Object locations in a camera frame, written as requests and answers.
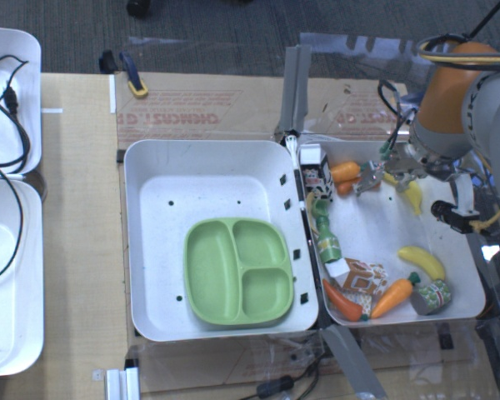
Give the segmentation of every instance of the gray carpet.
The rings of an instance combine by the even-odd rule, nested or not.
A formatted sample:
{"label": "gray carpet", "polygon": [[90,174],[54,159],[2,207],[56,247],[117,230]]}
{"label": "gray carpet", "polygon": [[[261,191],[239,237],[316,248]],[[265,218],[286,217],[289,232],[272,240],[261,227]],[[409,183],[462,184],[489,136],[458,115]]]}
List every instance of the gray carpet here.
{"label": "gray carpet", "polygon": [[[128,50],[140,71],[283,75],[285,47],[301,33],[376,42],[360,55],[315,52],[311,75],[381,78],[422,85],[411,67],[384,63],[386,44],[404,46],[442,33],[469,33],[499,0],[152,0],[144,19],[128,0],[0,0],[0,27],[35,36],[47,73],[99,73],[98,58]],[[322,36],[306,34],[314,45]],[[500,11],[477,35],[500,51]]]}

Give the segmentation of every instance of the wooden table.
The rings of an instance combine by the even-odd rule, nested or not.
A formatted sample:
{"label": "wooden table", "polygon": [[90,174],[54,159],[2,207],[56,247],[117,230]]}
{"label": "wooden table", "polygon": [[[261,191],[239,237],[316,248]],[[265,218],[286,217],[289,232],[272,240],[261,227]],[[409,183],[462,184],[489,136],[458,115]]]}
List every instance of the wooden table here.
{"label": "wooden table", "polygon": [[[108,76],[42,75],[45,343],[32,367],[0,378],[0,400],[103,400],[105,370],[123,369],[130,329],[117,122],[109,97]],[[376,354],[371,363],[382,364],[376,374],[388,396],[497,397],[473,324],[453,323],[455,349],[441,351],[438,362],[427,366],[418,360],[423,352],[400,352],[409,358],[406,367],[394,367],[384,351]],[[249,384],[143,397],[232,399],[252,393],[255,386]],[[310,398],[358,397],[339,373],[322,377]]]}

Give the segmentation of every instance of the toy banana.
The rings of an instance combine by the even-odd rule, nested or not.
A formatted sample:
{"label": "toy banana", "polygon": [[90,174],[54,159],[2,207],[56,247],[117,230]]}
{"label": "toy banana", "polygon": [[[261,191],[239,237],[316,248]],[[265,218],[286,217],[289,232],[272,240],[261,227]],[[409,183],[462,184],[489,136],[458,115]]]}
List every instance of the toy banana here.
{"label": "toy banana", "polygon": [[404,246],[398,249],[398,256],[418,265],[432,280],[444,280],[444,266],[430,252],[418,246]]}
{"label": "toy banana", "polygon": [[[383,180],[394,186],[398,184],[398,181],[393,177],[393,175],[387,172],[383,174]],[[423,201],[423,190],[420,189],[417,182],[411,181],[407,185],[407,189],[400,192],[400,194],[403,194],[409,204],[411,204],[413,213],[415,215],[420,215],[420,203]]]}

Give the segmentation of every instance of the green bottle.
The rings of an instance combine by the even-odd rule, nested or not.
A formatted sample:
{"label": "green bottle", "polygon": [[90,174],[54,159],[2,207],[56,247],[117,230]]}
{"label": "green bottle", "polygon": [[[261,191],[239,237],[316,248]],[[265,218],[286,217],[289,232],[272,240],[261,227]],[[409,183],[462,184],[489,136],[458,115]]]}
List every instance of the green bottle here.
{"label": "green bottle", "polygon": [[318,240],[317,249],[323,263],[332,263],[343,257],[339,240],[330,231],[330,220],[328,217],[317,217]]}

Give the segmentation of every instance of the yellow and black clamp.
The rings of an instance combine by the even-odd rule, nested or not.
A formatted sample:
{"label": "yellow and black clamp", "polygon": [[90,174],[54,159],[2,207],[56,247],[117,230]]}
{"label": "yellow and black clamp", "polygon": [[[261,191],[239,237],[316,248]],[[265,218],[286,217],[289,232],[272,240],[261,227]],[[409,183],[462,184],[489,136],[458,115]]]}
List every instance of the yellow and black clamp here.
{"label": "yellow and black clamp", "polygon": [[118,54],[118,57],[122,61],[122,69],[127,73],[127,85],[133,93],[135,98],[145,98],[148,95],[148,87],[144,83],[143,79],[139,77],[137,68],[135,67],[135,62],[133,62],[132,57],[126,51],[122,51]]}

